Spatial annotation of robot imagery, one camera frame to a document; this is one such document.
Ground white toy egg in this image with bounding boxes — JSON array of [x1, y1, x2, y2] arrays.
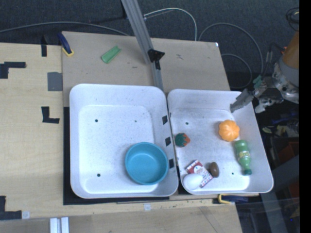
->
[[183, 173, 204, 191]]

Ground red and white carton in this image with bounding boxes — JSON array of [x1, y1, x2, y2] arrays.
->
[[185, 160, 214, 188]]

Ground red and green toy strawberry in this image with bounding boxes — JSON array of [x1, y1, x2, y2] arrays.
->
[[174, 133, 191, 148]]

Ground green curved toy piece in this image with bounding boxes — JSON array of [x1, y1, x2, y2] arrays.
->
[[101, 45, 122, 64]]

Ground green bottle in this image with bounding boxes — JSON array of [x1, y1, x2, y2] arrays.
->
[[234, 139, 253, 176]]

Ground black cylinder on white bracket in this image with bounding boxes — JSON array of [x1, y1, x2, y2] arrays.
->
[[254, 97, 274, 114]]

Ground white plastic tray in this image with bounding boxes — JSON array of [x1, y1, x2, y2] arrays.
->
[[69, 83, 179, 200], [167, 88, 275, 196]]

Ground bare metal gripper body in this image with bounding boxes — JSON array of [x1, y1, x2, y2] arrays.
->
[[254, 64, 300, 106]]

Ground blue bowl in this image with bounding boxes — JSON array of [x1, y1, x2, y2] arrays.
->
[[124, 141, 170, 186]]

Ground brown toy kiwi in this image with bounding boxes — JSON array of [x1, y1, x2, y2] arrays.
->
[[209, 161, 220, 178]]

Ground orange toy pumpkin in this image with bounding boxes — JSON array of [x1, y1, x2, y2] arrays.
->
[[218, 119, 241, 142]]

